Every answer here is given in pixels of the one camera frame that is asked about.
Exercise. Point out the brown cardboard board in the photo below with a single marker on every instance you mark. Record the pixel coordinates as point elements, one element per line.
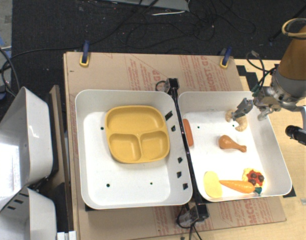
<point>132,69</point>

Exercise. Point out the orange toy sausage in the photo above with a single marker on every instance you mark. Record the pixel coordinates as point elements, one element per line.
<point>188,132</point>

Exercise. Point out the white plastic tray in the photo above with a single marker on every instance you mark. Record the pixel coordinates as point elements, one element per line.
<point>28,219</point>
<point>23,139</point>
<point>210,159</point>
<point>132,184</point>

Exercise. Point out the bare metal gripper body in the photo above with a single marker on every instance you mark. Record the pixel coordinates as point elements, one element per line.
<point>267,100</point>

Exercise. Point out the orange toy carrot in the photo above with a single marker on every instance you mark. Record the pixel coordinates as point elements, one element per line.
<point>240,186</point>

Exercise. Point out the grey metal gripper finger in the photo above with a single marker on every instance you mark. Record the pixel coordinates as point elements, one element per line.
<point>263,112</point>
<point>243,107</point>

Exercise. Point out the brown toy chicken drumstick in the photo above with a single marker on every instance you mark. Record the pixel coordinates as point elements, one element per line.
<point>227,142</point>

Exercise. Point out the yellow divided plate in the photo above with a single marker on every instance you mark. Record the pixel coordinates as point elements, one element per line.
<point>132,120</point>

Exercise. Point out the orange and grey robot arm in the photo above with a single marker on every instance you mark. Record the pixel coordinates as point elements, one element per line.
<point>292,56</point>

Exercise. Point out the thin black rod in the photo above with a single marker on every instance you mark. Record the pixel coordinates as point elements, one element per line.
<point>186,144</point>

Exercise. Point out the toy pizza slice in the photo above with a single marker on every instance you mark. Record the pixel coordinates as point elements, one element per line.
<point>247,174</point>

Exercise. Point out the black cylinder on white bracket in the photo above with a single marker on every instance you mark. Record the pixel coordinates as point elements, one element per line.
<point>296,134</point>

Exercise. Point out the pale yellow oval slice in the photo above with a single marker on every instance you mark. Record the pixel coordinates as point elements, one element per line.
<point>212,185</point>

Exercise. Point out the beige toy croissant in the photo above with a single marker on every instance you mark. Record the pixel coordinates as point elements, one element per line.
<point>242,125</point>

